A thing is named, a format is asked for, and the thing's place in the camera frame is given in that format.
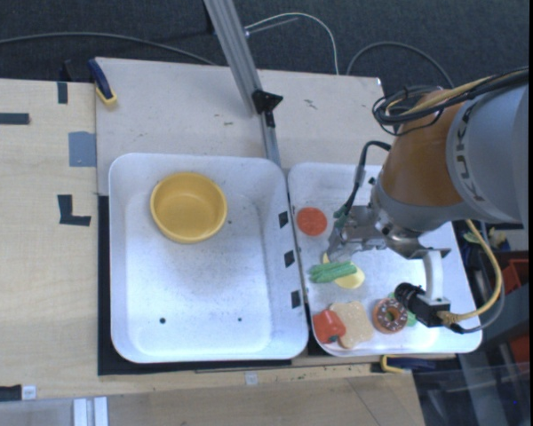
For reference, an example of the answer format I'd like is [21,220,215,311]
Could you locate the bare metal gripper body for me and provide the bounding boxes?
[333,203,452,260]

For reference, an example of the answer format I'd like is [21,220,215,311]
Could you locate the green beans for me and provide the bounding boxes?
[309,260,358,285]

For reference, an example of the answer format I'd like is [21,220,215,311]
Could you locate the yellow lemon slice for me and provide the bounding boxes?
[321,251,366,290]

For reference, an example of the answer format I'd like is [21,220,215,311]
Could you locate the red round tomato slice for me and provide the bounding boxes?
[296,206,329,238]

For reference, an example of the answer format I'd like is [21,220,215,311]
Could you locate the white plastic tray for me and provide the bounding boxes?
[107,152,310,365]
[287,162,484,358]

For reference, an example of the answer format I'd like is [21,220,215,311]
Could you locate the tan bread slice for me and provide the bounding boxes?
[329,300,376,351]

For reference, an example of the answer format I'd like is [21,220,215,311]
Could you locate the brown sprinkled doughnut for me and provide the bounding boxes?
[371,297,410,335]

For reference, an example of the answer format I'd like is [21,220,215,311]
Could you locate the red bell pepper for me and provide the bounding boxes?
[312,309,347,345]

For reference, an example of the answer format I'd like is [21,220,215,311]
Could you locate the yellow bowl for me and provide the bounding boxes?
[148,171,229,245]

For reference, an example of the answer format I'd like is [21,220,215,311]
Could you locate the pale wooden board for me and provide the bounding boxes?
[94,56,458,382]

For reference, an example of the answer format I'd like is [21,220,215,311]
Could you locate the black cylinder on white bracket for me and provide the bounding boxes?
[394,248,452,328]

